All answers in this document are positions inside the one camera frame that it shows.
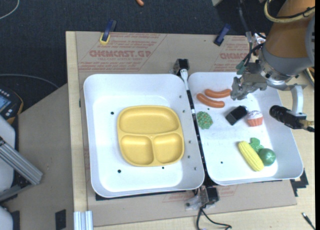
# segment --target yellow plate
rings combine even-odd
[[[185,151],[177,114],[166,106],[132,106],[117,118],[124,159],[135,166],[161,166],[179,161]]]

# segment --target white tray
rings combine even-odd
[[[203,93],[207,88],[216,91],[231,89],[235,76],[235,73],[194,73],[188,80],[195,111],[208,112],[213,119],[209,129],[199,129],[210,178],[217,184],[229,185],[299,177],[303,172],[303,163],[292,131],[269,115],[271,106],[282,105],[276,89],[257,90],[240,101],[234,101],[230,96],[217,99],[225,101],[223,108],[210,108],[197,100],[197,93]],[[246,106],[249,111],[261,111],[263,124],[249,127],[244,117],[231,126],[225,116],[239,105]],[[238,142],[250,142],[252,137],[258,138],[265,148],[276,153],[275,163],[259,172],[247,165],[238,149]]]
[[[197,189],[204,181],[190,105],[181,78],[172,74],[95,74],[83,86],[91,183],[103,197]],[[184,137],[182,159],[167,166],[139,167],[122,157],[117,135],[121,110],[135,105],[173,109]]]

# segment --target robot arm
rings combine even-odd
[[[239,72],[242,76],[234,77],[231,98],[242,100],[247,94],[257,89],[265,90],[267,86],[291,91],[292,110],[273,106],[270,114],[293,129],[310,130],[306,115],[302,113],[302,89],[305,86],[287,85],[287,82],[296,78],[306,68],[315,65],[316,3],[315,0],[286,0],[274,18],[268,12],[270,2],[271,0],[266,2],[264,12],[274,24],[265,43],[260,45],[262,50],[258,59],[241,65],[242,69]]]

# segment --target pink cupcake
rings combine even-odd
[[[246,121],[250,127],[262,125],[263,115],[260,111],[251,111],[247,114]]]

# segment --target blue clamp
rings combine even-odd
[[[219,32],[219,35],[215,38],[213,43],[220,46],[224,41],[225,35],[228,33],[230,29],[231,29],[231,26],[229,24],[225,24],[222,30]]]
[[[104,31],[104,33],[101,34],[101,37],[100,37],[100,43],[102,45],[106,45],[109,42],[109,40],[110,40],[109,33],[113,32],[115,30],[116,25],[117,25],[117,21],[112,20],[112,19],[110,19],[108,21],[108,24],[105,28],[105,31]]]

